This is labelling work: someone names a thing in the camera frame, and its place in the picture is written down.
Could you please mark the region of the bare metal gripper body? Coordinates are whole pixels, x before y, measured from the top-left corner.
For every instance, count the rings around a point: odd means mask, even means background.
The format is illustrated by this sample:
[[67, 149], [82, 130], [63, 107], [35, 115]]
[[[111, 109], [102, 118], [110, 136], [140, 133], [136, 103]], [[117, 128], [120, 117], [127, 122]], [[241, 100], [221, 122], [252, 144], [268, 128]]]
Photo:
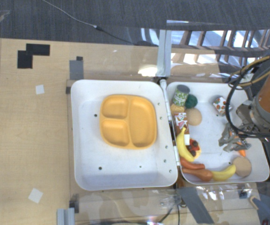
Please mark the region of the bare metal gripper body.
[[253, 101], [244, 101], [236, 110], [236, 114], [241, 119], [239, 130], [247, 133], [257, 133], [257, 120], [255, 117], [255, 103]]

